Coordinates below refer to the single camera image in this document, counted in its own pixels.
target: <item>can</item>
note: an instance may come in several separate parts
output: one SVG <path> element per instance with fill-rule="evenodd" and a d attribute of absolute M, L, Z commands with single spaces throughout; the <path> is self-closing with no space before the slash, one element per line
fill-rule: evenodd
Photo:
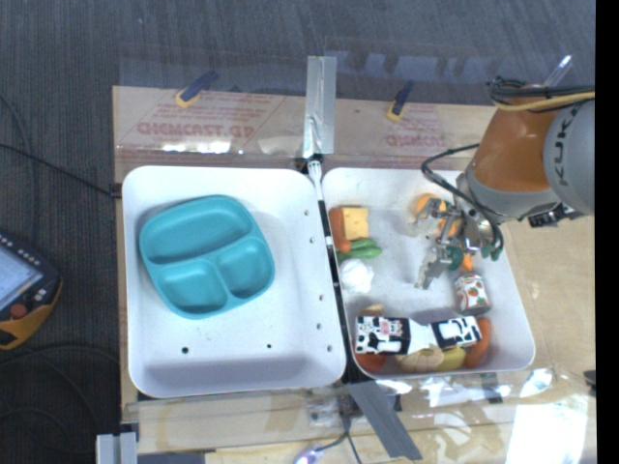
<path fill-rule="evenodd" d="M 454 286 L 457 303 L 462 314 L 478 315 L 490 310 L 486 286 L 481 275 L 472 273 L 462 275 L 456 279 Z"/>

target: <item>blue bowl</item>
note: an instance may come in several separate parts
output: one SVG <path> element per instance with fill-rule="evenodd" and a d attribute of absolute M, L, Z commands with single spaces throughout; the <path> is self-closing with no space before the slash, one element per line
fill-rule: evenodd
<path fill-rule="evenodd" d="M 194 199 L 150 217 L 139 248 L 159 295 L 185 318 L 244 305 L 275 277 L 260 228 L 247 208 L 228 196 Z"/>

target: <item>black and orange device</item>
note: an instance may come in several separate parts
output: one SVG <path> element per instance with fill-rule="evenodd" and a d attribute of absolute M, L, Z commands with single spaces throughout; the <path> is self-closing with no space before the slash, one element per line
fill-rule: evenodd
<path fill-rule="evenodd" d="M 41 326 L 61 288 L 39 252 L 0 229 L 0 350 L 14 349 Z"/>

